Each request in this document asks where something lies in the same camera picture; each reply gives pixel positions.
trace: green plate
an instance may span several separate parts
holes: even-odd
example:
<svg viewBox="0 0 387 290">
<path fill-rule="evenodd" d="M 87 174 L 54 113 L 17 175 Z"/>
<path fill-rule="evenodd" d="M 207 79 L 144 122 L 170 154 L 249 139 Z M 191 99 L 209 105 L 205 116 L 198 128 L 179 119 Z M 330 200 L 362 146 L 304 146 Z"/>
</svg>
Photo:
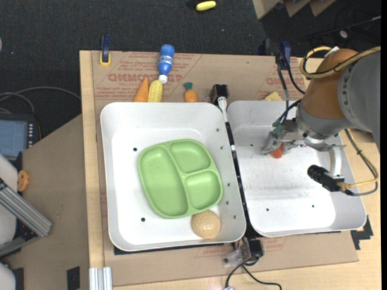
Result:
<svg viewBox="0 0 387 290">
<path fill-rule="evenodd" d="M 198 141 L 175 140 L 148 147 L 139 156 L 138 171 L 149 203 L 165 218 L 208 210 L 223 195 L 218 169 Z"/>
</svg>

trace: blue bottle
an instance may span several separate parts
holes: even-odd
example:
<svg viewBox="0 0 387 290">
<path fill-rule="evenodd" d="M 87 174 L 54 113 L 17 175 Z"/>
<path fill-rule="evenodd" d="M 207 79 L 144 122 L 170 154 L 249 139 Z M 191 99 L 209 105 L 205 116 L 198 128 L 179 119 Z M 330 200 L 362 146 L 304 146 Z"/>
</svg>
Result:
<svg viewBox="0 0 387 290">
<path fill-rule="evenodd" d="M 174 61 L 175 48 L 172 45 L 164 44 L 160 50 L 160 57 L 158 58 L 158 71 L 160 76 L 158 80 L 165 84 L 168 81 L 168 73 L 172 69 L 172 62 Z"/>
</svg>

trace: robotic arm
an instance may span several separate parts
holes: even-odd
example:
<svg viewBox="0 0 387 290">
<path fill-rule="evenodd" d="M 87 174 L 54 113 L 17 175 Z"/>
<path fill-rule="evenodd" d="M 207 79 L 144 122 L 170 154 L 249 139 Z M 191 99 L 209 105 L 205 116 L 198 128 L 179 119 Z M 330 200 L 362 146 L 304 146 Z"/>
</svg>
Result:
<svg viewBox="0 0 387 290">
<path fill-rule="evenodd" d="M 348 49 L 333 51 L 315 73 L 308 73 L 306 61 L 316 50 L 301 62 L 301 71 L 311 82 L 303 99 L 294 104 L 296 118 L 279 119 L 273 124 L 275 128 L 269 133 L 262 153 L 275 155 L 278 150 L 286 153 L 296 146 L 329 151 L 330 171 L 312 166 L 308 174 L 330 191 L 338 191 L 337 183 L 343 181 L 339 176 L 339 148 L 327 144 L 327 138 L 343 129 L 361 129 L 372 133 L 380 152 L 380 47 L 362 53 Z"/>
</svg>

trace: toy sink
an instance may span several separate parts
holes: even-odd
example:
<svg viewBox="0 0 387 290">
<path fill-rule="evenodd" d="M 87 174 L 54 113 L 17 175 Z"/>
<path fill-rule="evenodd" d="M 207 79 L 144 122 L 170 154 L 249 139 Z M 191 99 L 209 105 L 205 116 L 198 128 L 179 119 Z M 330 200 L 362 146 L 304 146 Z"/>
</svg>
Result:
<svg viewBox="0 0 387 290">
<path fill-rule="evenodd" d="M 138 158 L 148 201 L 165 218 L 182 218 L 208 210 L 223 195 L 222 181 L 208 150 L 185 139 L 153 145 Z"/>
<path fill-rule="evenodd" d="M 246 219 L 241 194 L 223 115 L 216 106 L 110 103 L 102 110 L 100 123 L 108 229 L 117 248 L 154 250 L 235 242 L 243 237 Z M 187 155 L 193 162 L 184 160 Z M 160 185 L 148 172 L 143 172 L 143 188 L 138 163 L 141 171 L 163 164 L 167 171 L 159 174 L 175 183 L 169 187 L 175 193 L 172 202 L 158 200 Z M 199 196 L 203 190 L 206 196 Z M 209 207 L 220 217 L 221 229 L 213 239 L 202 239 L 192 231 L 189 214 Z"/>
<path fill-rule="evenodd" d="M 330 168 L 328 152 L 296 147 L 280 159 L 260 153 L 284 110 L 282 101 L 236 101 L 227 110 L 252 227 L 271 237 L 361 228 L 366 221 L 361 197 L 329 192 L 307 175 L 313 164 Z M 340 138 L 329 144 L 340 145 Z M 344 150 L 341 174 L 354 182 Z"/>
</svg>

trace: blue clamp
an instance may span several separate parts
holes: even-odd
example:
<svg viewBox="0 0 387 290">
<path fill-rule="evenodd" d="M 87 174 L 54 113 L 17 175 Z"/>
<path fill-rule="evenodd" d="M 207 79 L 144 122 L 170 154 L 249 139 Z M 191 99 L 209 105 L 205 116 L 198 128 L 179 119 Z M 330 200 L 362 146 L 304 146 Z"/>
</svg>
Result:
<svg viewBox="0 0 387 290">
<path fill-rule="evenodd" d="M 102 40 L 101 40 L 101 53 L 99 57 L 99 63 L 102 66 L 110 66 L 110 63 L 111 63 L 111 55 L 109 53 L 109 43 L 110 43 L 109 33 L 103 34 Z"/>
<path fill-rule="evenodd" d="M 281 69 L 288 70 L 288 66 L 290 66 L 290 43 L 287 41 L 282 41 L 279 44 L 279 52 L 281 54 Z"/>
</svg>

